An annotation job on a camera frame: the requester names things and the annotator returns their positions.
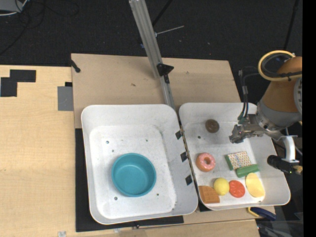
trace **black mat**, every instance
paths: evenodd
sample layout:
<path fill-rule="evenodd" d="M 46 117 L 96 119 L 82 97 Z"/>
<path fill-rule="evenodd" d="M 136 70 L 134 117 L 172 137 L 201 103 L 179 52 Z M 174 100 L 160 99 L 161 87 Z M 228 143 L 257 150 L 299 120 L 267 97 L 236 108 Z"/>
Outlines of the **black mat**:
<path fill-rule="evenodd" d="M 82 129 L 76 129 L 76 232 L 95 231 L 123 227 L 140 227 L 184 223 L 183 216 L 156 218 L 120 224 L 102 225 L 96 222 L 89 209 L 87 175 L 85 168 Z"/>
<path fill-rule="evenodd" d="M 200 201 L 198 202 L 198 208 L 200 212 L 204 211 L 211 211 L 211 209 L 208 209 L 204 204 L 202 204 Z"/>

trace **brown round food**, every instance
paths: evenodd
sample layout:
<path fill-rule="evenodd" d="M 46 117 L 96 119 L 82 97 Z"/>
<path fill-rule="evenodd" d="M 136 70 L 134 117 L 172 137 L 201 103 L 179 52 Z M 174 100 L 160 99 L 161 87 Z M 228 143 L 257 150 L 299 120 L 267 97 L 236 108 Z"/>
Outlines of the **brown round food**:
<path fill-rule="evenodd" d="M 214 119 L 209 119 L 205 122 L 206 130 L 210 133 L 215 133 L 219 130 L 219 123 Z"/>

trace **plastic food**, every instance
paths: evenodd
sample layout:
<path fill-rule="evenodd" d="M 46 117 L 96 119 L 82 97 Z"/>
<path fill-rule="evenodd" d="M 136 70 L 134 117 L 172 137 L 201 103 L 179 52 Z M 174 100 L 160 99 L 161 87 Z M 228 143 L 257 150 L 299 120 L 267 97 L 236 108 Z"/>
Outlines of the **plastic food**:
<path fill-rule="evenodd" d="M 219 203 L 220 199 L 216 191 L 210 186 L 199 186 L 199 194 L 203 203 Z"/>
<path fill-rule="evenodd" d="M 266 194 L 259 177 L 255 173 L 249 173 L 246 176 L 246 187 L 255 198 L 263 197 Z"/>
<path fill-rule="evenodd" d="M 196 165 L 199 170 L 209 172 L 215 168 L 215 158 L 209 153 L 201 153 L 197 156 Z"/>
<path fill-rule="evenodd" d="M 225 178 L 219 177 L 214 182 L 214 190 L 220 196 L 225 195 L 229 191 L 229 183 Z"/>
<path fill-rule="evenodd" d="M 225 160 L 230 170 L 252 165 L 249 155 L 246 151 L 225 155 Z"/>
<path fill-rule="evenodd" d="M 210 133 L 215 133 L 219 130 L 219 123 L 214 119 L 209 119 L 205 122 L 205 128 Z"/>
<path fill-rule="evenodd" d="M 245 195 L 245 187 L 240 181 L 237 180 L 231 180 L 229 182 L 229 192 L 232 194 L 232 196 L 236 198 L 241 198 L 243 195 Z"/>
<path fill-rule="evenodd" d="M 259 171 L 257 164 L 252 164 L 250 166 L 240 167 L 235 170 L 237 177 L 243 177 L 248 175 L 249 173 Z"/>

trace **red tomato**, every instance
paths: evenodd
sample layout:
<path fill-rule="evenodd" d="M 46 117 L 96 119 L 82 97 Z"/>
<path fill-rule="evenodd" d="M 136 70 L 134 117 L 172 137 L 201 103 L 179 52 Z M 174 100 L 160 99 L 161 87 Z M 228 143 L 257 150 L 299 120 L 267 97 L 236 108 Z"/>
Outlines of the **red tomato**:
<path fill-rule="evenodd" d="M 229 192 L 232 194 L 232 196 L 236 198 L 241 198 L 243 195 L 245 195 L 245 187 L 240 181 L 237 180 L 231 180 L 229 182 Z"/>

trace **yellow cable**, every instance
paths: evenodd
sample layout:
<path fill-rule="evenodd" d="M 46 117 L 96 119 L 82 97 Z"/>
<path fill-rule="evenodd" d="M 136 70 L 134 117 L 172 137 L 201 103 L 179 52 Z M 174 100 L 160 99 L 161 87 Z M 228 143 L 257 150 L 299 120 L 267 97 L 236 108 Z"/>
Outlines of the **yellow cable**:
<path fill-rule="evenodd" d="M 267 80 L 270 80 L 270 81 L 284 81 L 284 80 L 288 80 L 289 78 L 294 79 L 294 78 L 302 77 L 302 75 L 294 75 L 294 76 L 289 76 L 289 77 L 277 77 L 277 78 L 274 78 L 274 77 L 269 77 L 269 76 L 265 75 L 262 72 L 262 70 L 261 70 L 261 64 L 262 64 L 263 60 L 266 59 L 268 56 L 276 54 L 276 53 L 287 54 L 287 55 L 291 56 L 292 58 L 295 57 L 294 54 L 292 54 L 292 53 L 290 53 L 288 51 L 283 51 L 283 50 L 276 50 L 276 51 L 272 51 L 272 52 L 266 53 L 264 56 L 261 57 L 261 59 L 260 59 L 260 61 L 258 63 L 258 72 L 264 79 L 267 79 Z"/>
<path fill-rule="evenodd" d="M 257 213 L 255 213 L 254 211 L 251 210 L 251 207 L 247 207 L 247 212 L 252 214 L 255 217 L 259 217 L 259 215 Z"/>

